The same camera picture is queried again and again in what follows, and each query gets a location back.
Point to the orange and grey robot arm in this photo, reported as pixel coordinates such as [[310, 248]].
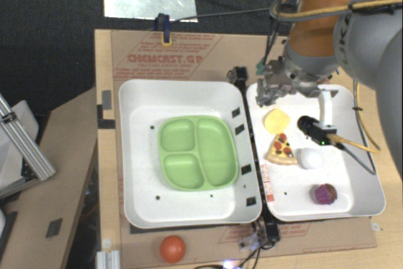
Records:
[[365, 50]]

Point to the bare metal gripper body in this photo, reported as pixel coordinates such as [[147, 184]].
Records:
[[280, 77]]

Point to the thin black rod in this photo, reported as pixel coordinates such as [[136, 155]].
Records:
[[254, 148]]

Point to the orange ball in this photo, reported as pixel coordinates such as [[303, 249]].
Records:
[[172, 249]]

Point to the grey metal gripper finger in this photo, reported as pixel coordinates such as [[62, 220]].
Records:
[[262, 94], [274, 95]]

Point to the black cylinder on white bracket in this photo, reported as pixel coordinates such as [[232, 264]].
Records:
[[311, 128]]

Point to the green divided plate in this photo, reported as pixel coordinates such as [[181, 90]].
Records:
[[214, 151]]

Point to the white plastic tray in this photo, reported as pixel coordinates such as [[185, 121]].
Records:
[[343, 186], [141, 167]]

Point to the toy pizza slice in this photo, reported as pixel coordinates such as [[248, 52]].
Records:
[[281, 151]]

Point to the white and red packet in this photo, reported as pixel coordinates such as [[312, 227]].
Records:
[[267, 182]]

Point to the white egg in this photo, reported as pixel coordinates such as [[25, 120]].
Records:
[[310, 159]]

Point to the purple cupcake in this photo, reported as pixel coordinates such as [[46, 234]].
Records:
[[324, 194]]

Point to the brown cardboard board red print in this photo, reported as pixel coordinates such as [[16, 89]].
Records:
[[189, 66]]

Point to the yellow potato chip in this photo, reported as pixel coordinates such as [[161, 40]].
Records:
[[276, 121]]

